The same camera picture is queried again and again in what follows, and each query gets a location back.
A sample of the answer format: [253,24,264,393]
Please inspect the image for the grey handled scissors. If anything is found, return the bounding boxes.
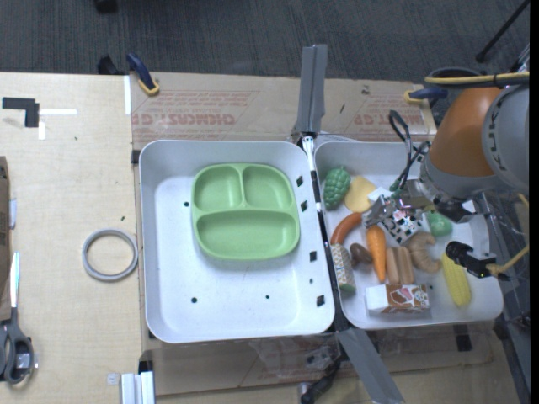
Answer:
[0,250,36,386]

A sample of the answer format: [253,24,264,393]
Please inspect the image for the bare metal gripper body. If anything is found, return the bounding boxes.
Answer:
[398,178,477,224]

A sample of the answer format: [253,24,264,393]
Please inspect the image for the orange sausage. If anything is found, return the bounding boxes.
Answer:
[329,211,364,246]

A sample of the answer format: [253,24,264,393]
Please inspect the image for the brown cardboard board red print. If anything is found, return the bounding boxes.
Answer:
[129,71,496,397]

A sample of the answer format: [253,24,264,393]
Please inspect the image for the green divided plate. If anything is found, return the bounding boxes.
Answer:
[190,162,302,263]

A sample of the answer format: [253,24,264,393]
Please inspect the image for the orange carrot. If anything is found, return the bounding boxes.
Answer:
[365,224,388,284]

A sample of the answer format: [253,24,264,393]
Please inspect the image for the black and white cow carton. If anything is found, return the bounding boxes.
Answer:
[376,208,424,246]

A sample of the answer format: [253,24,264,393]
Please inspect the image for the yellow corn cob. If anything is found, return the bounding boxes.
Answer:
[440,251,472,308]

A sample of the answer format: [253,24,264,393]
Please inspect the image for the tan hot dog bun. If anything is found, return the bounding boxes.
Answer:
[385,246,416,286]

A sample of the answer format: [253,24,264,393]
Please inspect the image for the patterned packet with green end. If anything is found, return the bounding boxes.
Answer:
[329,242,358,293]

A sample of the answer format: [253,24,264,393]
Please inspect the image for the grey tape roll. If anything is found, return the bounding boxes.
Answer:
[81,228,140,283]

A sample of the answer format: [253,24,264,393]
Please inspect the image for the green pepper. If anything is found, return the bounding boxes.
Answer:
[426,210,454,238]

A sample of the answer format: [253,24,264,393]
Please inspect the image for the brown and white carton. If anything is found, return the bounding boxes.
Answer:
[364,283,432,316]

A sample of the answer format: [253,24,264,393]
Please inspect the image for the yellow potato chip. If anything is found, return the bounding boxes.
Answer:
[344,175,377,215]

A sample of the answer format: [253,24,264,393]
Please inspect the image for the brown potato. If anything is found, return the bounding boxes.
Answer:
[349,242,375,268]

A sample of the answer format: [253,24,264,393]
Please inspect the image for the green grapes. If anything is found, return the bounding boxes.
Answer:
[322,165,352,211]

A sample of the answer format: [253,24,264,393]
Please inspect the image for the tan croissant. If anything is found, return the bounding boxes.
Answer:
[405,231,442,274]

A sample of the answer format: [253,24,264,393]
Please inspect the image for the white plastic tray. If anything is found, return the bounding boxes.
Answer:
[138,139,337,345]
[313,141,505,332]

